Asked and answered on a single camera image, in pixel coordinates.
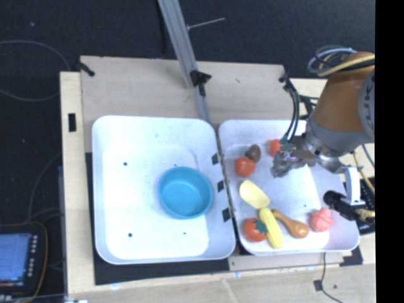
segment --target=pink toy fruit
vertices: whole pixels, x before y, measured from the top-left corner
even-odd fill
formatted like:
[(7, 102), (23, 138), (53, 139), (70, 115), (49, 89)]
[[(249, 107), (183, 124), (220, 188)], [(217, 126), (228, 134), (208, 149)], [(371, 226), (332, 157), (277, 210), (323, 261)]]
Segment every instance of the pink toy fruit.
[(311, 213), (310, 227), (316, 232), (327, 231), (333, 223), (330, 209), (321, 208), (319, 211)]

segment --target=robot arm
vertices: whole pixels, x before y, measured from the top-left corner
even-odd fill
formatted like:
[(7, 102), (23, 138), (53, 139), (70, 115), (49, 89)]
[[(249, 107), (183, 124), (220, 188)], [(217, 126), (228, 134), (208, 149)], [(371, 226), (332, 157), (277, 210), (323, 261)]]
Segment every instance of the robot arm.
[[(360, 145), (374, 142), (375, 69), (374, 54), (352, 49), (344, 51), (338, 65), (318, 71), (320, 76), (330, 77), (307, 119), (306, 131), (283, 144), (283, 151), (278, 151), (274, 157), (271, 173), (281, 177), (291, 169), (319, 164), (332, 173), (344, 174), (347, 195), (330, 191), (324, 201), (351, 220), (355, 215), (368, 212), (361, 211), (365, 203), (360, 199), (360, 168), (342, 164), (340, 157)], [(327, 52), (318, 55), (327, 56)]]

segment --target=toy tomato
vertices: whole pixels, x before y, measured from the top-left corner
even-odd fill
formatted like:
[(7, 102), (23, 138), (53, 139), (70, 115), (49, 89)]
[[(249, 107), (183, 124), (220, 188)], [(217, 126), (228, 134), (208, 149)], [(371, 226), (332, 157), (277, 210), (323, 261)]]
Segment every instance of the toy tomato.
[(280, 150), (282, 145), (280, 144), (279, 139), (273, 139), (269, 142), (268, 146), (269, 146), (270, 155), (272, 157), (275, 157), (276, 152)]
[(257, 218), (248, 219), (243, 226), (244, 235), (250, 241), (258, 242), (266, 239), (268, 232), (265, 224)]
[(257, 164), (254, 160), (247, 157), (239, 157), (234, 162), (234, 169), (237, 174), (248, 177), (254, 172)]

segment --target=wooden table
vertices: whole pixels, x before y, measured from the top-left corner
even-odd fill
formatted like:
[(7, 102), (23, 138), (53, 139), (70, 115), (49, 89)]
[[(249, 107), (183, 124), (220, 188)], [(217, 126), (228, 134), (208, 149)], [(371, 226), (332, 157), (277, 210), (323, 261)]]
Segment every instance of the wooden table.
[[(94, 76), (61, 73), (61, 117), (66, 219), (67, 295), (93, 302), (325, 302), (314, 289), (322, 254), (229, 257), (223, 273), (153, 278), (95, 285), (85, 153), (91, 126), (105, 114), (198, 117), (194, 92), (184, 85), (177, 61), (83, 56)], [(212, 75), (206, 84), (214, 127), (227, 119), (290, 119), (292, 103), (278, 78), (283, 66), (199, 62)], [(301, 94), (319, 96), (324, 80), (292, 80)], [(359, 153), (359, 160), (366, 157)], [(351, 156), (343, 161), (352, 163)], [(374, 171), (366, 165), (366, 174)], [(350, 252), (327, 254), (329, 292), (349, 302), (376, 300), (374, 234), (360, 238), (364, 265), (334, 268)]]

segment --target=yellow cable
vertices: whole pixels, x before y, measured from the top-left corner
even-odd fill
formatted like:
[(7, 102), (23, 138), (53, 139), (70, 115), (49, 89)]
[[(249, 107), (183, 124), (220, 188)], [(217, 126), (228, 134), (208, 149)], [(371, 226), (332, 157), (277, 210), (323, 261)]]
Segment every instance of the yellow cable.
[(363, 219), (376, 218), (376, 212), (368, 209), (356, 209), (355, 212)]
[(332, 73), (338, 72), (341, 69), (348, 68), (349, 66), (360, 64), (362, 62), (371, 61), (372, 59), (375, 59), (375, 55), (370, 55), (370, 56), (365, 56), (365, 57), (361, 57), (361, 58), (358, 58), (358, 59), (353, 59), (352, 61), (339, 64), (339, 65), (337, 65), (337, 66), (335, 66), (333, 68), (327, 69), (324, 72), (320, 72), (320, 73), (318, 73), (318, 76), (321, 76), (321, 77), (327, 76), (327, 75), (330, 75)]
[[(353, 159), (355, 159), (356, 165), (357, 165), (357, 166), (360, 166), (360, 165), (359, 165), (359, 161), (358, 161), (358, 156), (357, 156), (357, 154), (356, 154), (355, 152), (353, 152)], [(367, 178), (367, 176), (365, 175), (365, 173), (363, 172), (362, 169), (360, 170), (360, 174), (362, 175), (362, 178), (364, 179), (364, 181), (365, 181), (367, 187), (372, 191), (373, 195), (375, 195), (374, 186), (372, 185), (372, 183), (370, 182), (370, 180)]]

